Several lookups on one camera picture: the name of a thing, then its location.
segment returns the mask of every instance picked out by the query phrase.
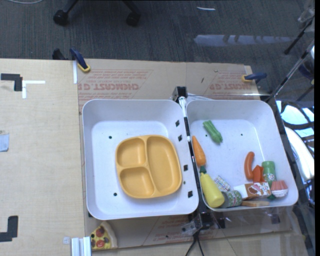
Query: yellow bottle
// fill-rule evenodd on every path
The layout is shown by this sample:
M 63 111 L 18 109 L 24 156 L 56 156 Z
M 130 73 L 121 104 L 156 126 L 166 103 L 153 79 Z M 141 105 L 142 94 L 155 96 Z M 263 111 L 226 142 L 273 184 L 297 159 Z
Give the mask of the yellow bottle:
M 211 208 L 217 208 L 225 202 L 224 195 L 210 175 L 207 174 L 207 170 L 204 166 L 200 167 L 200 184 L 205 200 Z

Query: blue clamp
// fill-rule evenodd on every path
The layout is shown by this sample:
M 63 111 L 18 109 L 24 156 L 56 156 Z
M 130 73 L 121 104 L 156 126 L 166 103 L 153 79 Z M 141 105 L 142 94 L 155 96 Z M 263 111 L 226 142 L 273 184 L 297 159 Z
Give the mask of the blue clamp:
M 257 84 L 261 79 L 264 79 L 267 77 L 266 73 L 263 72 L 258 72 L 254 74 L 249 74 L 249 75 L 242 75 L 241 76 L 241 81 L 244 83 L 251 83 L 252 80 L 255 80 L 255 83 Z
M 70 53 L 72 57 L 74 57 L 77 61 L 78 67 L 84 72 L 87 73 L 90 71 L 90 66 L 85 62 L 85 59 L 82 57 L 80 52 L 76 50 L 75 48 L 71 47 L 70 48 Z

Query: white cable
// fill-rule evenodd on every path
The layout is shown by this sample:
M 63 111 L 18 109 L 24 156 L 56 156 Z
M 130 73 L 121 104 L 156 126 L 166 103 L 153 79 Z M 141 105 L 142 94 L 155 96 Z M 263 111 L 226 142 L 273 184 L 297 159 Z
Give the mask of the white cable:
M 38 1 L 34 1 L 34 2 L 20 2 L 20 1 L 15 1 L 15 0 L 7 0 L 7 1 L 17 3 L 17 4 L 37 4 L 37 3 L 42 2 L 43 0 L 38 0 Z

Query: toy pizza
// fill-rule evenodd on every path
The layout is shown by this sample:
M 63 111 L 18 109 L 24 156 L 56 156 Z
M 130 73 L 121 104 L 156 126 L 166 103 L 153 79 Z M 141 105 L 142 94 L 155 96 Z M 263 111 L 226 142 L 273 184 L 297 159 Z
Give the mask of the toy pizza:
M 102 251 L 118 248 L 115 232 L 111 226 L 103 221 L 91 234 L 92 251 Z

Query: table surface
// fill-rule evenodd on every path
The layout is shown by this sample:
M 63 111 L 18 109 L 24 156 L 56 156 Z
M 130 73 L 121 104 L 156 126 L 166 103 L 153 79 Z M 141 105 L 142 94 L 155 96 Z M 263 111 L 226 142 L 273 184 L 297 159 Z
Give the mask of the table surface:
M 132 77 L 131 82 L 143 86 L 144 91 L 127 94 L 127 99 L 168 99 L 175 86 L 186 85 L 188 77 L 201 78 L 206 69 L 250 72 L 250 67 L 235 64 L 203 63 L 201 66 L 200 63 L 88 61 L 93 72 L 84 75 L 78 69 L 76 84 L 73 61 L 0 60 L 1 73 L 20 74 L 24 81 L 45 81 L 44 84 L 27 84 L 26 98 L 22 97 L 21 91 L 13 90 L 13 81 L 0 81 L 0 134 L 9 134 L 9 150 L 0 152 L 0 232 L 6 232 L 8 217 L 19 218 L 17 237 L 10 242 L 0 242 L 1 255 L 67 256 L 70 255 L 70 245 L 64 244 L 63 239 L 88 235 L 92 220 L 88 218 L 85 204 L 79 105 L 88 100 L 88 94 L 85 94 L 82 86 L 84 89 L 85 81 L 97 78 L 90 78 L 94 72 L 103 68 L 108 70 L 110 65 L 114 70 L 123 67 L 139 70 L 148 64 L 144 70 L 150 72 L 144 75 L 146 77 L 152 73 L 148 76 L 152 79 L 145 79 L 141 75 Z M 177 75 L 177 70 L 181 71 L 181 76 Z M 166 74 L 164 79 L 153 80 L 162 74 Z M 206 89 L 213 84 L 213 79 L 211 77 L 208 83 L 206 81 L 205 90 L 197 87 L 192 93 L 208 94 Z M 237 88 L 233 89 L 234 93 L 239 93 Z M 120 97 L 110 91 L 107 96 L 101 95 L 106 98 Z M 237 235 L 228 234 L 228 229 L 219 229 L 221 234 L 214 234 L 217 235 L 214 237 L 216 239 L 201 240 L 204 254 L 241 256 L 270 255 L 271 252 L 272 255 L 308 255 L 304 236 L 291 210 L 289 207 L 279 212 L 280 215 L 286 215 L 287 219 L 282 226 L 274 226 L 278 229 L 276 231 L 263 230 L 270 226 L 264 223 L 257 223 L 258 228 L 252 226 L 260 230 L 255 234 L 246 233 L 250 225 L 238 227 L 235 232 Z M 129 226 L 128 233 L 134 236 L 134 232 Z M 185 255 L 191 245 L 188 240 L 129 246 L 130 240 L 134 240 L 133 236 L 124 238 L 120 232 L 117 238 L 121 248 L 94 254 Z M 196 244 L 189 255 L 199 254 L 200 249 Z

